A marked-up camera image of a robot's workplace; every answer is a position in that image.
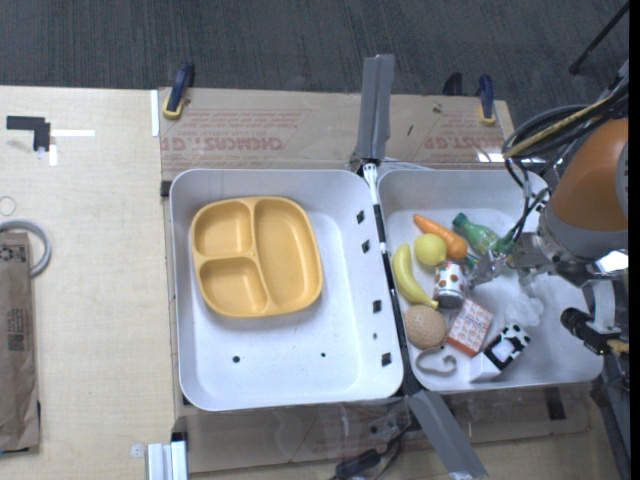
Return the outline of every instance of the toy carrot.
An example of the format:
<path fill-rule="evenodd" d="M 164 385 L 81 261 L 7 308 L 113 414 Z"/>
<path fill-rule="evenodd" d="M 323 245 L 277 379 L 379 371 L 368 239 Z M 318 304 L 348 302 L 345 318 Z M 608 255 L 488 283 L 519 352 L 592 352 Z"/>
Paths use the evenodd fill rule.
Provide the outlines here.
<path fill-rule="evenodd" d="M 413 221 L 423 233 L 434 233 L 442 237 L 447 243 L 447 255 L 451 259 L 462 259 L 467 255 L 467 242 L 454 231 L 417 213 L 413 214 Z"/>

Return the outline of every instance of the wooden table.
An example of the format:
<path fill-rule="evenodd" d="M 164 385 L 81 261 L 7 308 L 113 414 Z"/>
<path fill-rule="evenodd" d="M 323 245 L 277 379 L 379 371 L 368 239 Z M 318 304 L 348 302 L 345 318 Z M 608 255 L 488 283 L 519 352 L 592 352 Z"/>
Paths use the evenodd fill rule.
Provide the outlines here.
<path fill-rule="evenodd" d="M 174 361 L 151 97 L 142 90 L 0 87 L 4 115 L 45 117 L 52 130 L 95 131 L 57 138 L 52 167 L 47 155 L 33 152 L 31 133 L 0 130 L 0 195 L 15 200 L 12 217 L 45 228 L 53 247 L 33 282 L 41 445 L 2 457 L 1 479 L 142 479 L 136 445 L 169 440 Z M 524 471 L 521 478 L 614 478 L 606 432 L 591 410 L 590 432 L 485 444 L 478 454 L 493 478 L 515 471 Z M 211 478 L 324 478 L 332 465 L 314 468 L 304 476 L 297 466 Z M 407 454 L 396 468 L 395 475 L 432 470 L 430 478 L 448 478 L 432 450 Z"/>

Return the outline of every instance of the gray metal bar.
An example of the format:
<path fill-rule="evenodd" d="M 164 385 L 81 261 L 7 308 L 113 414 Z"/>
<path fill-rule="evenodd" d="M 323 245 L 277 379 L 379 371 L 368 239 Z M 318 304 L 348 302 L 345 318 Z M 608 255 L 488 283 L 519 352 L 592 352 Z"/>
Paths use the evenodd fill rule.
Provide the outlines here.
<path fill-rule="evenodd" d="M 376 55 L 364 60 L 356 160 L 382 160 L 391 136 L 389 113 L 395 57 Z"/>

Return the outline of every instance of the small box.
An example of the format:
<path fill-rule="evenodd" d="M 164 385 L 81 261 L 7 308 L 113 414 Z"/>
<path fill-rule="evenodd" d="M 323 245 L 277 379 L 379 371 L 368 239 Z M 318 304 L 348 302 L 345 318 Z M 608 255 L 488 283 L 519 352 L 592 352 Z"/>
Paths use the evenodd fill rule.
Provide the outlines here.
<path fill-rule="evenodd" d="M 449 330 L 446 342 L 470 356 L 475 356 L 482 348 L 492 318 L 491 311 L 470 299 L 465 299 Z"/>
<path fill-rule="evenodd" d="M 531 338 L 517 323 L 507 324 L 487 347 L 469 363 L 469 381 L 498 376 L 529 344 Z"/>

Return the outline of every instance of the yellow plate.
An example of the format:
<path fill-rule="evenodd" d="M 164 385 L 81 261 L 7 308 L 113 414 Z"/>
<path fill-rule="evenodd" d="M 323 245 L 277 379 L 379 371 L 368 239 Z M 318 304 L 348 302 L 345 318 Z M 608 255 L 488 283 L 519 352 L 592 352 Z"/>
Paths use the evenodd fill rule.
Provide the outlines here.
<path fill-rule="evenodd" d="M 293 313 L 320 295 L 322 268 L 305 211 L 284 197 L 211 203 L 191 224 L 200 292 L 230 317 Z"/>

